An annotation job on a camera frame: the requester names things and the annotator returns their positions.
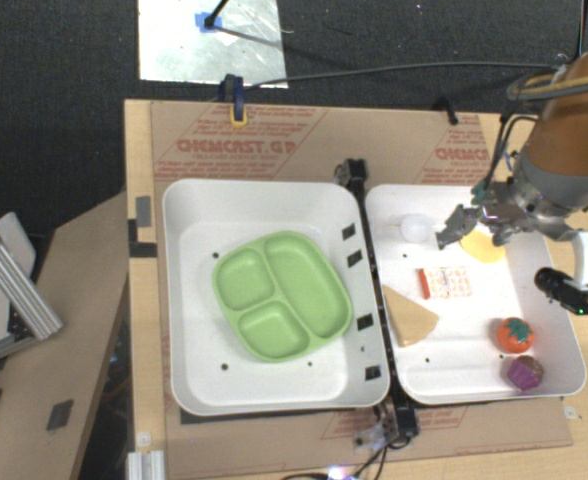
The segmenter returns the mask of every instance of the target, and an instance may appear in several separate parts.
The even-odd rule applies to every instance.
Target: green plate
[[[343,334],[352,302],[336,271],[307,236],[282,231],[221,258],[214,291],[236,335],[256,357],[286,361]]]

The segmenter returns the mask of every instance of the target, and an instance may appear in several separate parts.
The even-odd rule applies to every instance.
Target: cardboard
[[[331,181],[337,165],[357,157],[368,162],[368,188],[379,183],[471,185],[485,174],[489,161],[483,128],[493,125],[475,114],[460,114],[461,124],[456,127],[444,114],[434,112],[249,105],[248,114],[245,128],[233,128],[229,107],[222,104],[126,104],[128,216],[136,220],[135,201],[149,198],[154,222],[139,229],[139,240],[145,236],[157,244],[159,272],[158,280],[145,282],[145,307],[132,300],[133,318],[147,315],[146,331],[162,337],[158,347],[163,361],[162,375],[150,372],[152,363],[140,350],[139,364],[133,365],[136,433],[156,425],[151,443],[146,440],[137,449],[166,450],[171,480],[363,463],[369,452],[355,449],[353,436],[371,425],[373,413],[330,411],[227,420],[198,420],[181,413],[168,382],[167,287],[160,224],[167,186],[182,177]],[[132,261],[131,267],[137,271],[140,263]],[[156,308],[149,305],[154,294],[159,301]],[[158,327],[151,329],[151,321]],[[158,352],[155,347],[151,353]],[[146,394],[146,405],[137,404],[137,391],[149,390],[150,382],[162,384],[164,394]],[[419,420],[420,436],[388,460],[572,444],[558,399],[425,408],[419,411]]]
[[[64,327],[0,369],[0,479],[79,474],[125,312],[125,203],[121,194],[54,234],[37,288]]]

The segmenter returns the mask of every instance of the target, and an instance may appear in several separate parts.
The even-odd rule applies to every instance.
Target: black carpet
[[[573,55],[580,0],[278,0],[289,75],[449,60]],[[124,186],[123,100],[203,100],[142,82],[137,0],[0,0],[0,216],[42,233]],[[585,47],[588,49],[588,23]],[[249,101],[500,111],[519,69],[441,68],[300,82]]]

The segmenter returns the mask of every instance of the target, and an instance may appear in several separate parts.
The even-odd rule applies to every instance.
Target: yellow round object
[[[476,229],[461,238],[460,244],[465,252],[482,263],[496,263],[505,257],[505,247],[495,247],[491,236]]]

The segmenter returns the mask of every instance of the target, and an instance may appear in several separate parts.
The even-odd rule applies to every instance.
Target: toy tomato
[[[534,331],[520,318],[506,318],[496,331],[496,339],[505,352],[521,354],[534,343]]]

